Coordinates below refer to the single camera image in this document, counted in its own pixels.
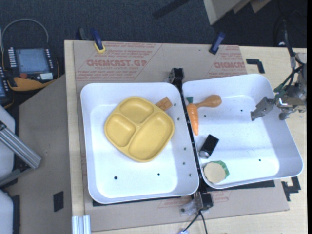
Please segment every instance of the toy carrot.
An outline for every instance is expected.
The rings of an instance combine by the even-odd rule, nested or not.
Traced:
[[[189,114],[192,130],[194,134],[198,135],[198,108],[199,107],[217,107],[222,103],[221,97],[218,95],[211,95],[204,101],[193,104],[193,97],[186,97],[189,104],[186,107],[187,113]]]
[[[198,135],[198,111],[195,104],[193,104],[193,97],[186,97],[189,104],[186,107],[187,113],[190,118],[192,130],[195,135]]]

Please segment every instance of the handheld display screen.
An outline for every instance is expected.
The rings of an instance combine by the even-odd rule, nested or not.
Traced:
[[[43,48],[17,49],[16,55],[21,73],[33,74],[50,71]]]
[[[0,97],[5,96],[5,90],[2,84],[2,80],[0,79]]]

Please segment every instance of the yellow divided plate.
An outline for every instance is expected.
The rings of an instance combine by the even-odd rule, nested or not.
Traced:
[[[170,116],[142,97],[129,97],[108,116],[108,140],[129,158],[147,162],[167,145],[175,131]]]

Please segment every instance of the orange carrot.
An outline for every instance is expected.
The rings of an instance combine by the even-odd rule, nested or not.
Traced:
[[[186,107],[187,113],[190,118],[192,130],[194,134],[198,135],[198,111],[195,104],[193,104],[193,97],[187,97],[186,98],[189,104]]]

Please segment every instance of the cardboard sheet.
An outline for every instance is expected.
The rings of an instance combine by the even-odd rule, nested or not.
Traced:
[[[80,92],[93,82],[166,82],[172,68],[183,68],[183,81],[243,75],[247,72],[239,47],[221,45],[213,55],[209,52],[210,45],[204,44],[103,44],[106,51],[98,54],[92,41],[74,42],[84,204],[85,213],[91,217],[92,231],[189,221],[193,216],[181,215],[179,207],[188,203],[190,196],[93,205],[87,185]],[[205,218],[289,209],[279,180],[275,181],[275,187],[213,191],[211,194],[214,206],[204,213]]]

